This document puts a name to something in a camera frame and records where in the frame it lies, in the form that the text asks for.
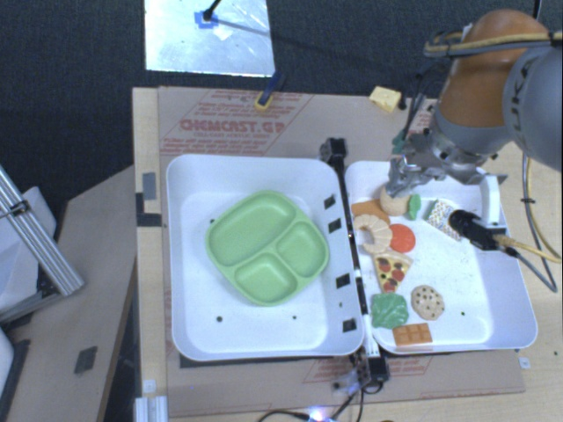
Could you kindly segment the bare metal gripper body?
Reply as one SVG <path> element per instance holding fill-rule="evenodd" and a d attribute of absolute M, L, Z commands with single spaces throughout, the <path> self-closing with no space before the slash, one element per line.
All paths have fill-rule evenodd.
<path fill-rule="evenodd" d="M 409 168 L 420 166 L 428 169 L 429 181 L 449 176 L 462 184 L 474 185 L 482 179 L 478 167 L 486 156 L 459 148 L 442 133 L 425 133 L 408 138 L 400 159 L 404 162 L 405 173 Z"/>

